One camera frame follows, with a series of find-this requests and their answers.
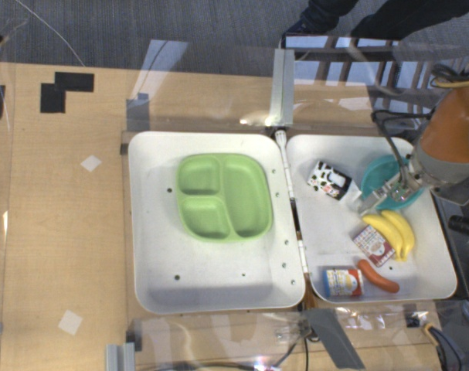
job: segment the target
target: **white tray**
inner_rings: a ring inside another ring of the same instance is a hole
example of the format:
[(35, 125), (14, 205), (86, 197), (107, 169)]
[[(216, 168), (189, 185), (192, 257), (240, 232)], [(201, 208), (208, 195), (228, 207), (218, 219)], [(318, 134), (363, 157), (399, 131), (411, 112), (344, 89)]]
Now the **white tray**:
[[(408, 142), (395, 139), (395, 143), (402, 155), (411, 151)], [(287, 154), (311, 282), (320, 297), (334, 303), (414, 301), (448, 298), (455, 292), (457, 279), (452, 260), (431, 195), (424, 191), (401, 211), (416, 234), (416, 246), (408, 261), (388, 260), (379, 268), (380, 274), (399, 283), (400, 291), (389, 294), (365, 282), (365, 294), (361, 297), (328, 298), (324, 270), (355, 267), (358, 260), (365, 258), (351, 241), (365, 224), (352, 211), (350, 197), (336, 201), (323, 192), (315, 192), (306, 183), (310, 171), (317, 160), (322, 160), (351, 176), (359, 186), (368, 164), (391, 154), (391, 150), (384, 138), (298, 135), (289, 140)]]
[[(265, 171), (274, 223), (260, 239), (208, 243), (182, 226), (175, 193), (181, 160), (238, 153)], [(129, 145), (136, 295), (154, 313), (287, 308), (304, 277), (277, 145), (258, 134), (143, 132)]]

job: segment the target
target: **green plate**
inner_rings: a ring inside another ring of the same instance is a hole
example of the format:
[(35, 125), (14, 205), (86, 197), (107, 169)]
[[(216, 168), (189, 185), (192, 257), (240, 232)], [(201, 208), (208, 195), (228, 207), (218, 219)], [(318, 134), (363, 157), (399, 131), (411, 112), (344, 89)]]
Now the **green plate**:
[(241, 154), (192, 155), (176, 176), (186, 231), (209, 241), (256, 239), (272, 227), (272, 203), (260, 164)]

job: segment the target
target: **hot dog toy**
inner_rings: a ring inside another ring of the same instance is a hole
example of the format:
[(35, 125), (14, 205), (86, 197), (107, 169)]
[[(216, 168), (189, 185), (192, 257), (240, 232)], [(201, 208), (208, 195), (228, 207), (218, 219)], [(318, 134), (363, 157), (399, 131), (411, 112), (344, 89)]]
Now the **hot dog toy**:
[(394, 294), (399, 291), (399, 284), (397, 284), (395, 281), (385, 279), (381, 274), (377, 273), (373, 269), (367, 260), (360, 260), (358, 262), (358, 268), (370, 281), (370, 283), (374, 284), (376, 287)]

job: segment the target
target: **wire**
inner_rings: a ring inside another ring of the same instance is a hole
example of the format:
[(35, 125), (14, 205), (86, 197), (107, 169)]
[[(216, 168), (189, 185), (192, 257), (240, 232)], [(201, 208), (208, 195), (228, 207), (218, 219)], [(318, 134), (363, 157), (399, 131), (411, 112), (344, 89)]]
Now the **wire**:
[(437, 348), (440, 351), (440, 355), (442, 358), (442, 363), (443, 363), (443, 369), (447, 369), (448, 363), (447, 363), (447, 354), (445, 352), (445, 348), (442, 345), (441, 341), (439, 338), (442, 338), (448, 345), (454, 356), (456, 357), (457, 364), (458, 364), (458, 369), (462, 370), (463, 368), (463, 363), (461, 360), (461, 354), (457, 351), (457, 349), (454, 347), (454, 344), (450, 342), (449, 338), (443, 334), (438, 328), (433, 327), (431, 324), (428, 324), (425, 326), (426, 331), (430, 334), (431, 337), (435, 339), (437, 342)]
[(305, 357), (306, 357), (306, 366), (305, 366), (304, 370), (308, 371), (308, 369), (310, 367), (310, 353), (308, 351), (308, 341), (306, 340), (306, 338), (304, 338), (303, 340), (304, 340), (304, 353), (305, 353)]
[(17, 2), (19, 5), (21, 5), (30, 14), (35, 16), (35, 18), (37, 18), (41, 23), (43, 23), (45, 26), (47, 26), (50, 30), (52, 30), (63, 41), (63, 43), (66, 44), (66, 46), (70, 49), (71, 53), (76, 57), (78, 62), (80, 62), (81, 66), (85, 67), (85, 63), (83, 63), (83, 61), (81, 60), (80, 56), (76, 53), (74, 48), (69, 44), (69, 42), (57, 30), (55, 30), (51, 25), (49, 25), (49, 23), (47, 23), (47, 21), (45, 19), (41, 18), (40, 15), (38, 15), (36, 12), (34, 12), (26, 4), (24, 4), (20, 0), (14, 0), (14, 1)]
[(150, 62), (150, 64), (148, 65), (148, 68), (147, 68), (147, 73), (144, 74), (143, 76), (143, 81), (141, 81), (141, 85), (140, 87), (138, 88), (138, 90), (131, 96), (131, 99), (130, 100), (133, 100), (133, 99), (136, 99), (138, 97), (138, 95), (140, 94), (141, 90), (143, 89), (144, 85), (147, 83), (147, 77), (148, 77), (148, 74), (150, 73), (151, 71), (151, 68), (154, 66), (154, 63), (155, 61), (158, 59), (159, 55), (161, 54), (162, 50), (168, 45), (169, 41), (163, 41), (162, 44), (160, 45), (160, 47), (158, 48), (158, 51), (157, 53), (155, 54), (154, 56), (154, 59)]
[(451, 69), (443, 64), (437, 64), (432, 69), (433, 79), (430, 85), (436, 88), (463, 88), (469, 87), (469, 73)]
[[(394, 144), (394, 141), (392, 140), (392, 137), (390, 136), (389, 132), (387, 131), (385, 123), (387, 121), (399, 120), (399, 119), (403, 119), (403, 118), (430, 119), (431, 116), (433, 115), (434, 111), (435, 111), (435, 109), (432, 109), (432, 111), (428, 114), (396, 113), (394, 111), (388, 111), (388, 110), (377, 110), (377, 111), (372, 112), (373, 122), (376, 123), (380, 134), (382, 134), (383, 137), (387, 140), (387, 143), (389, 143), (389, 146), (392, 149), (394, 157), (396, 158), (397, 163), (399, 164), (399, 172), (400, 172), (399, 180), (400, 181), (402, 179), (406, 178), (407, 167), (406, 167), (406, 164), (403, 161), (403, 157), (401, 157), (401, 155), (399, 153), (399, 150), (397, 149), (396, 145)], [(379, 114), (388, 114), (390, 117), (380, 118)]]
[[(294, 351), (294, 348), (296, 347), (297, 342), (295, 342), (289, 350), (280, 358), (278, 359), (273, 367), (279, 367), (280, 364), (282, 364), (287, 357), (291, 355), (291, 353)], [(308, 364), (309, 364), (309, 353), (308, 353), (308, 344), (306, 343), (306, 339), (304, 339), (304, 347), (306, 351), (306, 371), (308, 371)], [(236, 362), (206, 362), (205, 364), (201, 363), (190, 363), (190, 362), (179, 362), (176, 363), (173, 366), (169, 367), (162, 367), (162, 368), (154, 368), (151, 369), (151, 371), (196, 371), (202, 368), (216, 368), (216, 367), (224, 367), (224, 368), (232, 368), (232, 369), (240, 369), (243, 371), (253, 371), (254, 367), (253, 366), (248, 366), (245, 364), (240, 364)]]
[(284, 360), (287, 359), (287, 357), (289, 357), (291, 355), (291, 353), (294, 351), (294, 348), (296, 347), (296, 345), (297, 345), (297, 342), (295, 342), (289, 348), (289, 350), (287, 351), (287, 353), (285, 355), (283, 355), (277, 362), (274, 363), (274, 367), (280, 366), (280, 364), (282, 364), (284, 362)]

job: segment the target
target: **banana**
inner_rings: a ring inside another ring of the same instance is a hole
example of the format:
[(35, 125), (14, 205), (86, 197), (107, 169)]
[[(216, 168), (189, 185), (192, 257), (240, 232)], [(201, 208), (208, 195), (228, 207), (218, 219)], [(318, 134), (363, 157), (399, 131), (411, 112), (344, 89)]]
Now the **banana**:
[(382, 216), (384, 216), (388, 221), (390, 221), (394, 225), (394, 227), (397, 228), (397, 230), (401, 233), (401, 236), (403, 237), (403, 248), (400, 257), (403, 260), (406, 260), (407, 255), (413, 249), (414, 244), (416, 242), (411, 225), (403, 216), (401, 216), (397, 212), (394, 212), (393, 210), (382, 210)]
[(362, 220), (379, 231), (380, 235), (382, 235), (396, 251), (396, 260), (402, 260), (403, 237), (397, 228), (385, 217), (379, 216), (378, 214), (366, 214), (362, 217)]

